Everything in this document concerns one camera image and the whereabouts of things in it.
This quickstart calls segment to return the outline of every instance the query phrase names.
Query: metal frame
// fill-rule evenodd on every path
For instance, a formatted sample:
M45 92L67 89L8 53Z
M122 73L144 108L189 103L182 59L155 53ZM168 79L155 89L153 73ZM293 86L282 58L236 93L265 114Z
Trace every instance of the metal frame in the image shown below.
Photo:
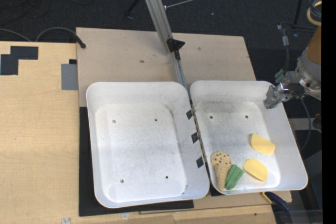
M167 42L168 40L173 39L173 34L165 13L164 5L162 4L162 0L145 0L145 1L147 3L149 12L154 22L157 34L159 35L161 44L163 45L167 53L171 53L171 50ZM177 80L180 84L182 84L186 88L185 78L178 50L173 51L173 53L171 54L173 57Z

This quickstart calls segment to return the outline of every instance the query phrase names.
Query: black clamp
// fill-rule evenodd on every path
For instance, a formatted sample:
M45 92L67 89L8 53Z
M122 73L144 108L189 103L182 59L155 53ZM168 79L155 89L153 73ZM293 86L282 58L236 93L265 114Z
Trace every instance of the black clamp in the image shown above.
M185 42L179 41L179 40L176 40L176 39L173 39L173 38L169 38L167 40L168 48L169 48L170 52L175 53L175 58L177 60L181 59L179 49L181 49L184 44L185 44Z
M290 82L286 85L286 88L289 92L294 93L295 95L302 95L305 91L304 87L297 82Z

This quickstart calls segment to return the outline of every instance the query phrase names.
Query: wooden table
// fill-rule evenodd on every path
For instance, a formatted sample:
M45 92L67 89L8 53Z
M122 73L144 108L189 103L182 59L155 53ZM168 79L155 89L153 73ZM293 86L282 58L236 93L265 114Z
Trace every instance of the wooden table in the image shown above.
M69 218L82 224L276 223L271 205L258 193L208 195L194 200L192 210L179 212L79 217L79 107L86 106L87 86L95 80L174 80L174 73L169 60L161 61L165 55L156 47L160 43L155 32L78 28L77 34L87 49L76 44L0 42L1 55L10 54L11 46L38 47L37 60L18 61L18 75L0 76L0 223L60 224L62 218L64 223ZM255 80L242 37L174 38L186 41L180 53L188 87L199 79ZM118 54L121 50L130 51ZM78 59L79 90L62 90L61 65L69 59ZM92 65L93 59L100 65ZM145 72L157 65L162 68L153 76ZM111 69L100 74L101 68ZM289 191L277 194L291 202Z

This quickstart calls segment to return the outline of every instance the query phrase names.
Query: black tape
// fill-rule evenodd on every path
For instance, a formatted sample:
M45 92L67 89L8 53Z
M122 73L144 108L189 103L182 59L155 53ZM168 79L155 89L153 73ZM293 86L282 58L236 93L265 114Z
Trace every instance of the black tape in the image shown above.
M11 46L10 54L21 60L37 60L38 47Z
M196 163L197 163L197 168L200 168L204 164L202 157L199 157L196 160Z
M190 120L191 117L193 116L193 112L191 111L191 109L186 114L187 114L188 120Z
M19 60L37 60L38 47L11 46L10 54L1 55L0 75L18 75Z
M0 75L17 75L19 60L10 54L1 55Z
M191 135L191 139L193 140L193 143L195 144L195 142L198 140L197 132Z

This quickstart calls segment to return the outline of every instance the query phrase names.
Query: yellow sponge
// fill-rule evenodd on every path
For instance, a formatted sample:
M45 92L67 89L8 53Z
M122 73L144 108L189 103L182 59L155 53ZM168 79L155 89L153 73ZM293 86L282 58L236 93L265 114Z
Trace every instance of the yellow sponge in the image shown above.
M256 159L247 159L244 162L243 169L261 181L266 181L268 170L264 164Z
M252 134L251 137L251 146L256 151L268 155L272 154L275 150L275 144L273 144L270 140L255 133Z

